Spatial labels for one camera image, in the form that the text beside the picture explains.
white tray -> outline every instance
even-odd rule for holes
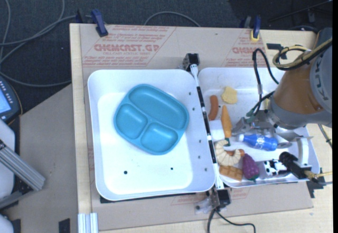
[[[114,129],[115,111],[128,91],[152,85],[179,100],[189,124],[167,154],[152,155]],[[88,79],[96,187],[107,200],[202,192],[215,182],[210,149],[193,77],[183,70],[98,70]]]
[[[284,74],[283,71],[277,68],[272,68],[272,73],[277,80],[279,80]],[[263,86],[264,95],[274,91],[277,85],[270,77],[267,68],[258,68],[261,83]],[[217,95],[219,97],[219,105],[226,105],[232,126],[234,127],[241,117],[245,117],[246,113],[256,104],[258,101],[257,80],[255,71],[253,68],[205,68],[199,73],[199,82],[204,98],[205,109],[207,112],[210,110],[210,96]],[[232,87],[237,91],[238,102],[236,104],[225,104],[220,98],[226,86]],[[221,110],[218,112],[217,119],[220,119]],[[299,128],[294,130],[298,135],[308,137],[308,131],[306,128]],[[212,130],[211,134],[214,141],[224,139],[224,132],[220,126],[220,129]],[[278,138],[279,142],[285,142],[282,138]],[[289,148],[276,149],[275,151],[264,151],[249,147],[244,142],[237,142],[235,137],[230,138],[231,146],[226,147],[227,150],[234,150],[236,148],[243,149],[248,153],[256,162],[267,161],[271,159],[278,159],[280,153],[288,151],[291,154],[298,157],[297,143],[293,143]],[[309,141],[309,158],[308,162],[312,166],[314,173],[319,173],[320,166],[316,153],[313,149],[311,140]],[[242,168],[241,161],[235,165],[235,167]],[[227,176],[221,175],[222,181],[233,188],[248,187],[253,185],[263,185],[272,183],[283,182],[295,182],[300,181],[297,177],[289,174],[283,177],[275,177],[268,179],[258,178],[256,182],[249,181],[243,177],[242,181],[237,181]]]

blue clamp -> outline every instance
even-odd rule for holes
[[[251,30],[250,39],[252,41],[258,41],[259,40],[259,30],[260,30],[260,16],[257,15],[255,17],[255,21],[253,23],[253,29]]]
[[[105,28],[105,23],[101,12],[95,8],[91,11],[91,18],[93,19],[94,23],[97,24],[96,31],[100,37],[107,36],[108,31]]]

waffle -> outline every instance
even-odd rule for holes
[[[243,171],[234,166],[220,166],[220,174],[232,178],[234,180],[242,181]]]

plastic bottle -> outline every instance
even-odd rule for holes
[[[250,134],[250,135],[240,134],[238,136],[238,141],[246,142],[251,147],[266,151],[274,151],[278,145],[278,141],[275,138],[266,137],[261,134]]]

